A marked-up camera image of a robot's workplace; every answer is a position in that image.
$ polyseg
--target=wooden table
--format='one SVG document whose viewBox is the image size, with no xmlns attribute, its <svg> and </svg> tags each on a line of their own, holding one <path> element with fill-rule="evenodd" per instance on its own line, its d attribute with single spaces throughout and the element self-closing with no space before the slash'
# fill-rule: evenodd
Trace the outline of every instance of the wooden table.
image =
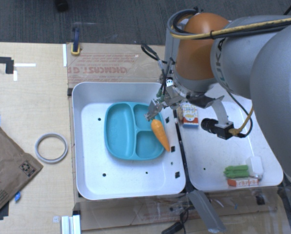
<svg viewBox="0 0 291 234">
<path fill-rule="evenodd" d="M 59 234 L 61 216 L 71 215 L 74 182 L 71 153 L 67 68 L 63 65 L 62 44 L 2 43 L 0 57 L 15 63 L 35 63 L 19 67 L 18 80 L 5 73 L 0 64 L 0 115 L 2 129 L 27 153 L 34 157 L 34 145 L 45 133 L 56 132 L 69 143 L 67 156 L 57 164 L 45 164 L 41 172 L 21 190 L 21 199 L 10 201 L 9 216 L 0 220 L 0 234 Z M 43 141 L 39 149 L 46 158 L 63 152 L 57 139 Z M 291 233 L 282 200 L 276 211 L 222 216 L 228 233 Z M 173 223 L 157 223 L 83 233 L 161 233 Z M 187 232 L 209 233 L 201 219 L 190 220 Z"/>
</svg>

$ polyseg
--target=blue divided plate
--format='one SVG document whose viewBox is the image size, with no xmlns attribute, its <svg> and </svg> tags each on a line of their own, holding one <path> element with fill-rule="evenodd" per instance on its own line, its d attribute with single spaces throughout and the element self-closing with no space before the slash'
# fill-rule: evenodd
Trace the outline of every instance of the blue divided plate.
<svg viewBox="0 0 291 234">
<path fill-rule="evenodd" d="M 118 102 L 107 109 L 104 137 L 112 155 L 121 159 L 148 160 L 163 153 L 164 147 L 144 116 L 148 107 L 145 103 Z M 163 122 L 160 114 L 155 119 Z"/>
</svg>

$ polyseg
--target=tape ring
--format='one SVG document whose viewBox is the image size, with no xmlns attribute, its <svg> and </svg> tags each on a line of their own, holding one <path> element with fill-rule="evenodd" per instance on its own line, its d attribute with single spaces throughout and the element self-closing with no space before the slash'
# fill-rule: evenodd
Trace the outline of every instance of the tape ring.
<svg viewBox="0 0 291 234">
<path fill-rule="evenodd" d="M 38 147 L 40 145 L 40 143 L 45 139 L 45 138 L 49 138 L 49 137 L 55 137 L 55 138 L 58 138 L 60 139 L 64 145 L 65 145 L 65 149 L 64 149 L 64 153 L 58 157 L 58 158 L 55 158 L 55 159 L 48 159 L 48 158 L 44 158 L 43 156 L 40 155 L 39 153 L 39 150 L 38 150 Z M 47 133 L 47 134 L 44 134 L 42 135 L 35 143 L 35 152 L 36 152 L 36 155 L 38 157 L 38 159 L 40 159 L 41 161 L 45 162 L 45 163 L 48 163 L 48 164 L 55 164 L 55 163 L 58 163 L 59 161 L 61 161 L 62 159 L 64 159 L 64 157 L 67 155 L 67 151 L 68 151 L 68 144 L 67 144 L 67 141 L 66 139 L 60 135 L 60 134 L 57 134 L 57 133 Z"/>
</svg>

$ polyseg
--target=orange toy carrot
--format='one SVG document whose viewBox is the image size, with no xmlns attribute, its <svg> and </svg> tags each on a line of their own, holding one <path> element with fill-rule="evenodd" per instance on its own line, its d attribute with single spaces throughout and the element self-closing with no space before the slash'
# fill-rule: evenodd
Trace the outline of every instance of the orange toy carrot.
<svg viewBox="0 0 291 234">
<path fill-rule="evenodd" d="M 169 141 L 167 139 L 167 135 L 165 133 L 163 123 L 161 123 L 161 121 L 158 119 L 152 119 L 151 128 L 156 138 L 163 145 L 163 147 L 169 152 L 170 151 Z"/>
</svg>

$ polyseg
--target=gray carpet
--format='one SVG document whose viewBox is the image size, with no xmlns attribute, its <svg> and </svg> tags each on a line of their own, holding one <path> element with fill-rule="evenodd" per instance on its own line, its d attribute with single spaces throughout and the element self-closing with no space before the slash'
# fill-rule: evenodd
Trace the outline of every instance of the gray carpet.
<svg viewBox="0 0 291 234">
<path fill-rule="evenodd" d="M 69 10 L 58 12 L 54 0 L 0 0 L 0 41 L 65 43 L 72 39 L 74 23 L 82 22 L 82 42 L 164 45 L 166 22 L 182 9 L 198 6 L 233 20 L 282 15 L 291 5 L 291 0 L 67 1 Z"/>
</svg>

